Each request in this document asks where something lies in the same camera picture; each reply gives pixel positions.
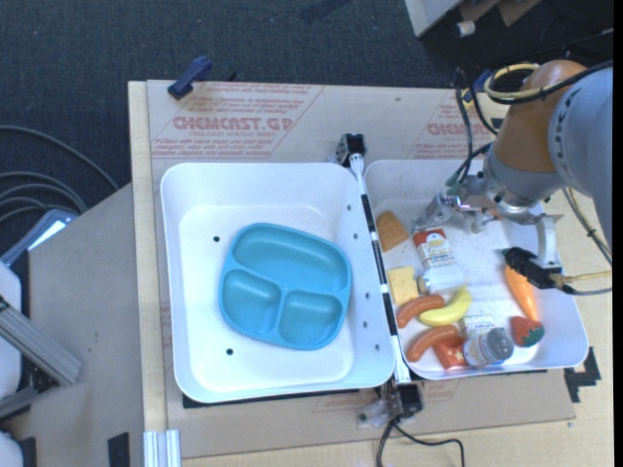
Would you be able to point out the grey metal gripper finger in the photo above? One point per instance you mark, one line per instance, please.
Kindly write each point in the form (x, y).
(433, 211)
(478, 221)

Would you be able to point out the yellow banana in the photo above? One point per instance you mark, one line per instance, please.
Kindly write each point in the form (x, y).
(452, 309)

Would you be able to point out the orange waffle biscuit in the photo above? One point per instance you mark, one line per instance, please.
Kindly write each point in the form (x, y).
(391, 231)

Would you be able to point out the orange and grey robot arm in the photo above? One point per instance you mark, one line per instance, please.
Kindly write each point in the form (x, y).
(579, 129)

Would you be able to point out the red and white carton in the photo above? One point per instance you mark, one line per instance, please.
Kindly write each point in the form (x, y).
(432, 248)

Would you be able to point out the white plastic bottle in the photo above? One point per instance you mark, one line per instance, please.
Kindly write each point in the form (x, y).
(444, 278)

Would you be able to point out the yellow cheese block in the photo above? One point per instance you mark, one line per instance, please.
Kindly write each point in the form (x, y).
(402, 286)

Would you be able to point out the brown cardboard board red print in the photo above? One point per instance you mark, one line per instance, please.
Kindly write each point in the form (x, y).
(302, 115)

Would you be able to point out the orange sausage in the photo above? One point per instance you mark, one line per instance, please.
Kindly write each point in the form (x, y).
(414, 309)
(428, 341)

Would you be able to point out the red strawberry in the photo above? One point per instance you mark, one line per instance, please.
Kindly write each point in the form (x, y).
(524, 331)

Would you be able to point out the white plastic tray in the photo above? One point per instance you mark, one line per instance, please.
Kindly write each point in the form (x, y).
(204, 358)
(487, 261)

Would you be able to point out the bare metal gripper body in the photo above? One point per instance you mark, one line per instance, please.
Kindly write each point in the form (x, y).
(517, 209)

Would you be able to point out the thin black and white rod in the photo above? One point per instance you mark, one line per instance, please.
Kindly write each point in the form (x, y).
(375, 246)

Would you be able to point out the small white printed carton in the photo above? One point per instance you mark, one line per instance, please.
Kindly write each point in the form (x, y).
(477, 322)

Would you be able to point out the blue divided plate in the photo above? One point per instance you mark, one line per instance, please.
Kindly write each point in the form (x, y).
(287, 280)

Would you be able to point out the red block with yellow star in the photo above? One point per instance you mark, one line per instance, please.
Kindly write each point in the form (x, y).
(451, 355)

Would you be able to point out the orange carrot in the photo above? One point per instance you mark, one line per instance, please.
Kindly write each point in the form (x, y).
(523, 295)

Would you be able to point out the small white can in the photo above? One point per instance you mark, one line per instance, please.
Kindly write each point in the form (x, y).
(489, 347)

